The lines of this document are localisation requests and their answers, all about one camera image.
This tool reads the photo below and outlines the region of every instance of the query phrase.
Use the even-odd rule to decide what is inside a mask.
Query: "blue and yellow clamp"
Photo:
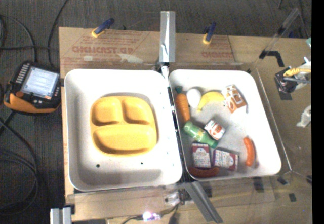
[[[105,29],[109,29],[114,22],[115,20],[113,18],[106,20],[99,27],[96,27],[94,30],[91,31],[92,36],[97,38],[98,36],[100,36],[105,32]]]
[[[216,28],[216,22],[213,21],[212,25],[210,25],[204,29],[205,36],[204,36],[203,42],[205,44],[209,44],[212,41],[212,37],[213,37],[214,31],[215,31],[215,28]]]

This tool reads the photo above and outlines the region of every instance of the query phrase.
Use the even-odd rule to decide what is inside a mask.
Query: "toy soda bottle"
[[[183,126],[183,131],[199,143],[205,143],[211,148],[216,148],[218,145],[218,141],[210,138],[205,130],[194,125],[191,121],[186,122],[186,124]]]

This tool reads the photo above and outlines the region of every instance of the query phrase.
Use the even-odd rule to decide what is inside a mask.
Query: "toy banana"
[[[201,97],[197,110],[201,111],[201,109],[209,102],[218,102],[223,100],[225,100],[225,98],[223,94],[221,94],[220,92],[216,92],[216,91],[207,92]]]

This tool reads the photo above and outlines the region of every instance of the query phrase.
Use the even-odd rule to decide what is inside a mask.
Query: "yellow plate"
[[[110,96],[98,99],[91,107],[90,126],[95,146],[109,155],[139,155],[156,145],[152,109],[138,97]]]

